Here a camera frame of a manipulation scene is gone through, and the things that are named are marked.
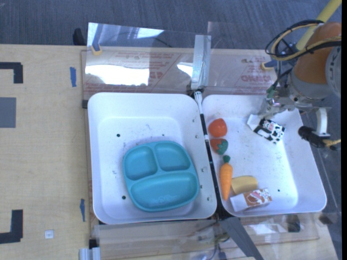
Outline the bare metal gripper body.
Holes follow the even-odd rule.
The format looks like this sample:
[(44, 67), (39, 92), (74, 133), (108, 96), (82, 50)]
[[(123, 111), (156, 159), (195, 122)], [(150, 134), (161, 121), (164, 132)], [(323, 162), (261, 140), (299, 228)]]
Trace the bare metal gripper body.
[(295, 108), (305, 111), (312, 107), (312, 100), (292, 87), (270, 87), (266, 98), (270, 99), (270, 106), (281, 107), (282, 112), (292, 111)]

